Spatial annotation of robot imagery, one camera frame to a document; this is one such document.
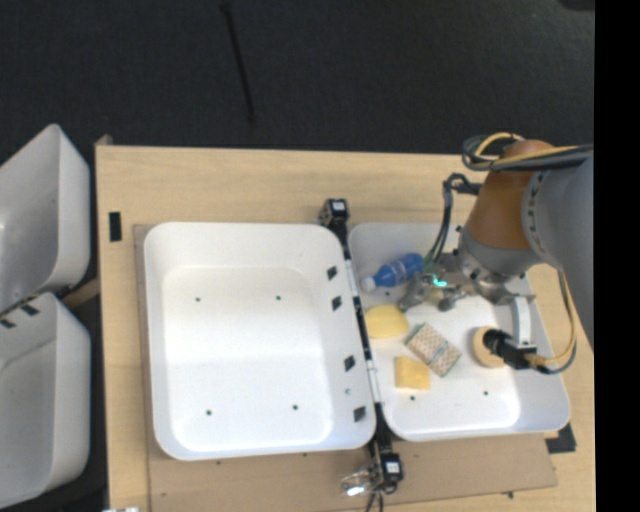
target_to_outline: yellow block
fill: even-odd
[[[395,304],[372,307],[364,314],[364,320],[371,338],[392,338],[409,330],[407,317]]]
[[[397,388],[430,389],[429,367],[410,357],[396,357],[395,378]]]

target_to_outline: tape roll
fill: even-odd
[[[476,330],[473,335],[473,355],[482,366],[486,366],[488,368],[500,368],[504,366],[504,361],[501,357],[492,354],[491,351],[484,346],[482,340],[485,333],[491,329],[495,329],[495,327],[481,327]]]

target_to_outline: blue bottle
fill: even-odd
[[[421,272],[423,263],[424,258],[421,254],[405,254],[398,260],[382,265],[375,275],[362,279],[360,286],[365,292],[372,292],[380,286],[392,288]]]

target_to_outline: white bottle cap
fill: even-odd
[[[372,292],[376,289],[376,282],[373,280],[373,277],[365,277],[360,281],[360,286],[365,292]]]

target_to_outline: wooden table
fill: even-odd
[[[337,482],[357,453],[181,463],[148,439],[138,322],[134,227],[166,221],[313,222],[325,199],[348,200],[351,224],[440,222],[441,183],[472,181],[457,155],[96,146],[109,506],[164,510],[362,510]],[[453,223],[473,197],[456,195]],[[569,323],[553,269],[529,273],[556,350]],[[407,479],[387,497],[397,512],[595,510],[594,361],[584,333],[563,374],[577,450],[549,456],[545,435],[396,443]]]

